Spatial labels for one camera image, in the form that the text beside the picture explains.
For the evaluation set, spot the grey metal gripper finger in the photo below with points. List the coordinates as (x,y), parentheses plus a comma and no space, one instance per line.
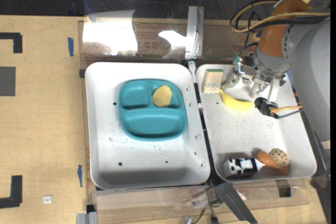
(256,89)
(230,81)

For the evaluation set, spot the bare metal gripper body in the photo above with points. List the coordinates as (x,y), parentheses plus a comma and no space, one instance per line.
(251,69)

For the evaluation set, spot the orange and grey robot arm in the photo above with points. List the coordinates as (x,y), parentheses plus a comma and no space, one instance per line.
(307,60)

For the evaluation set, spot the green and yellow patterned carton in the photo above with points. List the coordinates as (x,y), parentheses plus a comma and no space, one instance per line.
(212,81)

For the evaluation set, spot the yellow banana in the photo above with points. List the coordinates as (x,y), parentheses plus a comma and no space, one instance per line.
(236,105)

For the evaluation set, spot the white plastic tray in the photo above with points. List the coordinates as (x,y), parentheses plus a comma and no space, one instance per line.
(249,133)
(147,160)

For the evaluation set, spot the tan round biscuit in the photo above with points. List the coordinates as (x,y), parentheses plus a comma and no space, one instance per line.
(162,96)

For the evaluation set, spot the beige dotted round cookie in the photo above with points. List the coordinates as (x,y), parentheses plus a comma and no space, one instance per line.
(281,157)

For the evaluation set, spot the black and white cow-print bottle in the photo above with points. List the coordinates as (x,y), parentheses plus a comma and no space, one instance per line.
(241,167)

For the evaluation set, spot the teal divided plate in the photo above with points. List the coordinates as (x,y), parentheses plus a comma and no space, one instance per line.
(152,123)

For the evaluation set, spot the small white square tile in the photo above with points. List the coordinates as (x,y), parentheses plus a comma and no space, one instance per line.
(47,198)

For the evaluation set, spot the black cylinder on white bracket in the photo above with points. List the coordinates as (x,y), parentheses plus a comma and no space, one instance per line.
(265,106)

